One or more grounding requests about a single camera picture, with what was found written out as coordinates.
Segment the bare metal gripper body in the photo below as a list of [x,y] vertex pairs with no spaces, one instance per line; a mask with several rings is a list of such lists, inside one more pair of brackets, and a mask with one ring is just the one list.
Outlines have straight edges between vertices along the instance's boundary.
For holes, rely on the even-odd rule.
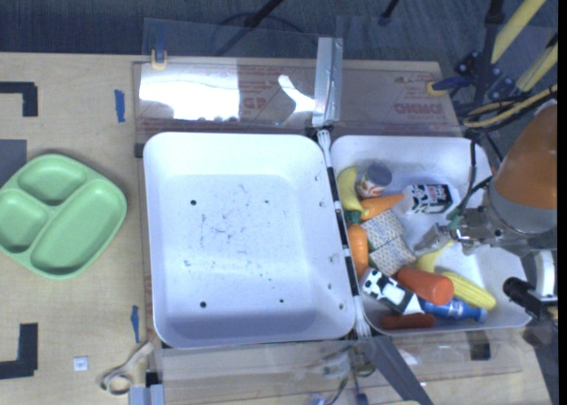
[[495,245],[503,236],[503,226],[487,206],[464,209],[453,229],[453,238],[466,247]]

